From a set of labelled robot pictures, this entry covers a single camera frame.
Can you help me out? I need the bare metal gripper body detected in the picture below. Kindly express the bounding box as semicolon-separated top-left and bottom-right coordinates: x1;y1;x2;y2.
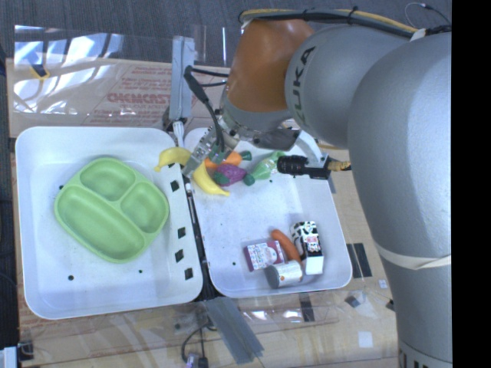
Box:
191;123;253;165

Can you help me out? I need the yellow banana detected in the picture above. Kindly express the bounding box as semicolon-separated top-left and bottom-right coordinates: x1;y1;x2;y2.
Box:
192;160;232;198
153;146;192;173

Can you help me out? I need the orange carrot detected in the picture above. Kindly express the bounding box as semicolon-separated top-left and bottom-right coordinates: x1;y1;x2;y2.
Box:
204;149;253;169

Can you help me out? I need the purple eggplant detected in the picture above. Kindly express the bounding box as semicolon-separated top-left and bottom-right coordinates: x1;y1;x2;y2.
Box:
212;163;256;188

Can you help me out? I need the green bottle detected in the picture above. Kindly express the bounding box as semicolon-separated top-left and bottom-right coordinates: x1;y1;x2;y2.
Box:
251;150;287;182

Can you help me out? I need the white plastic tray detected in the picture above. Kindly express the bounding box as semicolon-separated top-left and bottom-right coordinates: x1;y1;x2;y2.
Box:
183;126;354;300
15;125;204;320

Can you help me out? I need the green divided plate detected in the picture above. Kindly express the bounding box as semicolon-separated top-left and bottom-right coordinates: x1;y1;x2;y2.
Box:
53;156;170;265

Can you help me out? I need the pink and white carton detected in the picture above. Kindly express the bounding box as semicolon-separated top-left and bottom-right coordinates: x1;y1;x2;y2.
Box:
242;240;288;273

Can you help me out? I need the orange sausage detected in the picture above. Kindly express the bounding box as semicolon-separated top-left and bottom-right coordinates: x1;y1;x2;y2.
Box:
270;228;302;265

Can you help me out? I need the cow print carton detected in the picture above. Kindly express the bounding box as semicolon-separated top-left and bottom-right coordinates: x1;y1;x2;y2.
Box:
289;220;325;276

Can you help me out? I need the silver can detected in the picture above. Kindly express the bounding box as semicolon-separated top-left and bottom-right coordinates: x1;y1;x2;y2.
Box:
264;259;305;290

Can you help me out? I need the brown cardboard board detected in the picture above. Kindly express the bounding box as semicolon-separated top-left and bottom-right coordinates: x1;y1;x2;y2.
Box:
5;57;400;368

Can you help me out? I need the black cylinder on white bracket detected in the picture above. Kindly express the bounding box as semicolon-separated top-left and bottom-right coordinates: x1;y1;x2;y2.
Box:
276;130;331;180

